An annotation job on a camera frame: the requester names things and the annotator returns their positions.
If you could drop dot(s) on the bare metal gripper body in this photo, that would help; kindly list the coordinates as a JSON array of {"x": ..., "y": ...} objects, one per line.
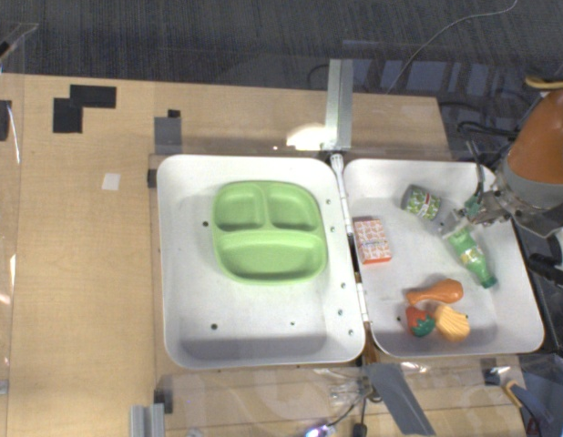
[{"x": 493, "y": 207}]

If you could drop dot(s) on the white plastic tray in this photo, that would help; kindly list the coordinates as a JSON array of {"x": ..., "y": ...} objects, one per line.
[
  {"x": 413, "y": 262},
  {"x": 258, "y": 317}
]

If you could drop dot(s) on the orange and white carton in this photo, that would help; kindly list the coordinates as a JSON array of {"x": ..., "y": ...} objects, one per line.
[{"x": 372, "y": 241}]

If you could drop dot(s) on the black cylinder on white bracket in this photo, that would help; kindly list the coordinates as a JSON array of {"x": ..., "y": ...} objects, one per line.
[{"x": 555, "y": 267}]

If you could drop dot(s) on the red strawberry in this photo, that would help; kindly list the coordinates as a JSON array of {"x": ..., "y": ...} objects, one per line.
[{"x": 418, "y": 321}]

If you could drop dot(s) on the green patterned can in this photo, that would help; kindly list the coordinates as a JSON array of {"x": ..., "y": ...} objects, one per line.
[{"x": 420, "y": 202}]

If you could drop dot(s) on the orange chicken drumstick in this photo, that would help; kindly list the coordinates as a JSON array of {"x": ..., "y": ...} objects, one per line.
[{"x": 438, "y": 291}]

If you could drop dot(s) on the green divided plate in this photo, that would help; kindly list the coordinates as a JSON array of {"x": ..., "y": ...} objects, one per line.
[{"x": 268, "y": 253}]

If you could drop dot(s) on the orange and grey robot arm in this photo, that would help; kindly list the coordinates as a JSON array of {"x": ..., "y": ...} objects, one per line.
[{"x": 543, "y": 135}]

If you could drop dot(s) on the yellow ridged toy food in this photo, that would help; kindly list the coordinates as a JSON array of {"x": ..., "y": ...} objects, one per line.
[{"x": 452, "y": 323}]

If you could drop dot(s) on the green plastic bottle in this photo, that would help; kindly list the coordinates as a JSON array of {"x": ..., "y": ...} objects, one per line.
[{"x": 473, "y": 257}]

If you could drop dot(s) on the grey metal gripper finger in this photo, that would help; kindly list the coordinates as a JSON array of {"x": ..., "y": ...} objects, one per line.
[
  {"x": 451, "y": 223},
  {"x": 471, "y": 226}
]

